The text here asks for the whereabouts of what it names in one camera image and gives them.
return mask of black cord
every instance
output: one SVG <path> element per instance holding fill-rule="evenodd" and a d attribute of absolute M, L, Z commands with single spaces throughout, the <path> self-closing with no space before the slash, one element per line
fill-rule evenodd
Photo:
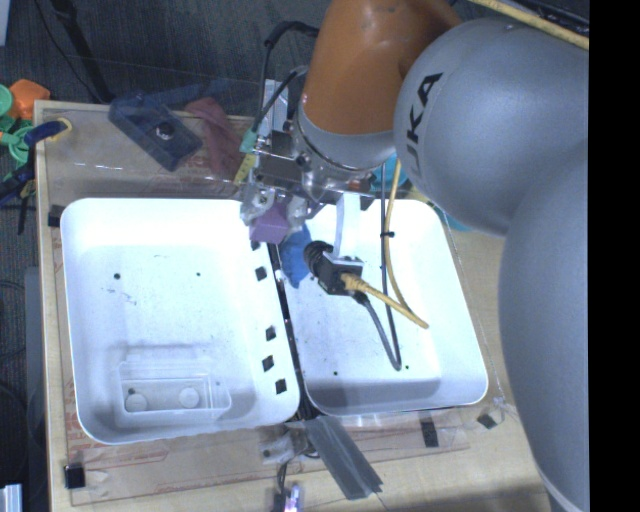
<path fill-rule="evenodd" d="M 387 171 L 386 171 L 386 162 L 382 164 L 382 168 L 380 170 L 380 232 L 384 232 L 384 225 L 386 220 L 386 211 L 385 211 L 385 200 L 387 198 Z M 388 283 L 387 283 L 387 255 L 384 250 L 384 237 L 380 237 L 380 272 L 382 273 L 382 292 L 385 295 L 389 295 L 388 292 Z M 395 361 L 398 366 L 394 365 L 396 371 L 400 371 L 402 368 L 402 356 L 400 355 L 400 343 L 398 342 L 398 334 L 396 332 L 396 324 L 393 320 L 393 311 L 391 311 L 391 307 L 388 304 L 385 304 L 385 309 L 387 311 L 387 321 L 389 322 L 389 330 L 391 331 L 391 339 L 393 341 L 393 349 L 395 352 Z"/>
<path fill-rule="evenodd" d="M 60 55 L 62 55 L 62 57 L 64 58 L 64 60 L 67 62 L 67 64 L 69 65 L 69 68 L 71 68 L 71 72 L 75 75 L 76 79 L 78 80 L 78 82 L 80 82 L 84 88 L 87 90 L 87 92 L 89 93 L 89 95 L 91 96 L 91 99 L 96 102 L 96 103 L 103 103 L 103 104 L 107 104 L 109 103 L 108 101 L 105 101 L 103 98 L 100 98 L 92 89 L 91 87 L 89 87 L 89 85 L 82 79 L 80 78 L 80 75 L 78 74 L 78 72 L 76 71 L 75 67 L 73 66 L 73 64 L 71 63 L 71 60 L 69 59 L 69 57 L 67 57 L 66 53 L 64 53 L 64 50 L 60 47 L 60 45 L 58 44 L 58 42 L 56 41 L 55 37 L 53 37 L 53 34 L 51 32 L 51 29 L 49 28 L 49 25 L 47 24 L 47 19 L 44 15 L 44 11 L 42 10 L 42 7 L 40 6 L 40 2 L 38 0 L 33 0 L 34 3 L 36 4 L 36 8 L 38 11 L 38 14 L 40 15 L 40 19 L 42 20 L 42 24 L 44 26 L 44 30 L 47 33 L 47 35 L 49 36 L 49 39 L 51 39 L 51 42 L 53 43 L 53 46 L 56 47 L 56 49 L 58 50 L 58 52 L 60 52 Z"/>
<path fill-rule="evenodd" d="M 266 87 L 267 81 L 267 67 L 269 66 L 269 56 L 271 55 L 271 50 L 273 50 L 273 45 L 265 43 L 267 46 L 267 51 L 264 54 L 264 59 L 262 61 L 262 71 L 260 71 L 260 92 L 258 93 L 258 108 L 256 109 L 256 118 L 260 116 L 262 112 L 262 102 L 264 100 L 264 89 Z"/>
<path fill-rule="evenodd" d="M 289 461 L 285 462 L 280 468 L 278 468 L 278 474 L 276 475 L 276 482 L 278 484 L 278 490 L 280 494 L 284 494 L 284 481 L 287 478 L 287 467 L 289 466 Z"/>
<path fill-rule="evenodd" d="M 278 86 L 275 92 L 271 95 L 271 98 L 269 98 L 269 101 L 266 103 L 264 108 L 258 113 L 256 118 L 254 119 L 253 126 L 251 127 L 252 131 L 254 132 L 258 131 L 258 128 L 260 128 L 260 123 L 265 118 L 265 116 L 269 113 L 269 110 L 271 109 L 271 107 L 273 107 L 273 104 L 276 102 L 278 97 L 282 94 L 282 91 L 285 90 L 287 85 L 289 85 L 291 80 L 293 80 L 297 76 L 303 75 L 304 73 L 302 68 L 296 68 L 293 71 L 291 71 L 291 73 L 289 73 L 289 76 L 287 76 L 287 78 L 285 78 L 284 81 Z"/>
<path fill-rule="evenodd" d="M 264 59 L 262 61 L 262 70 L 260 72 L 260 83 L 259 83 L 260 90 L 258 93 L 258 108 L 256 109 L 255 121 L 252 127 L 252 131 L 254 132 L 258 131 L 258 128 L 260 127 L 260 123 L 262 122 L 262 119 L 264 119 L 264 116 L 266 115 L 266 113 L 263 114 L 264 108 L 262 107 L 262 102 L 264 100 L 265 82 L 267 80 L 267 70 L 269 67 L 269 57 L 271 56 L 271 51 L 275 48 L 276 44 L 278 44 L 278 41 L 285 34 L 285 32 L 289 30 L 300 32 L 301 34 L 304 34 L 309 37 L 317 37 L 319 32 L 317 28 L 307 25 L 306 23 L 302 23 L 301 21 L 282 21 L 274 27 L 274 29 L 269 34 L 269 37 L 265 39 L 264 45 L 267 48 L 267 51 L 264 54 Z M 274 94 L 274 96 L 272 96 L 271 99 L 273 100 L 274 103 L 275 103 L 275 100 L 278 98 L 278 96 L 279 94 L 278 95 Z"/>
<path fill-rule="evenodd" d="M 267 244 L 269 250 L 269 259 L 271 260 L 271 266 L 273 271 L 282 270 L 282 261 L 280 260 L 280 250 L 276 244 Z M 287 341 L 289 343 L 289 350 L 291 352 L 291 358 L 293 360 L 293 366 L 295 368 L 296 380 L 300 388 L 300 403 L 295 416 L 300 420 L 310 420 L 321 414 L 311 402 L 309 394 L 306 391 L 304 385 L 304 377 L 302 375 L 302 369 L 300 368 L 300 357 L 298 354 L 298 348 L 296 346 L 296 336 L 294 332 L 293 322 L 291 321 L 291 314 L 289 312 L 289 303 L 287 301 L 287 294 L 284 289 L 284 281 L 276 279 L 276 289 L 278 292 L 278 299 L 280 301 L 280 309 L 282 310 L 282 317 L 285 322 L 285 331 L 287 335 Z"/>
<path fill-rule="evenodd" d="M 363 292 L 355 292 L 353 295 L 354 300 L 365 307 L 365 309 L 369 312 L 373 323 L 378 330 L 378 334 L 380 335 L 380 341 L 382 341 L 382 346 L 384 347 L 384 351 L 387 353 L 387 357 L 389 358 L 389 362 L 393 369 L 397 372 L 402 368 L 402 361 L 400 360 L 400 352 L 396 351 L 394 354 L 391 350 L 391 345 L 389 344 L 389 338 L 387 338 L 387 333 L 384 332 L 384 327 L 382 327 L 382 323 L 380 322 L 380 318 L 376 313 L 376 310 L 373 308 L 369 297 L 366 296 Z"/>

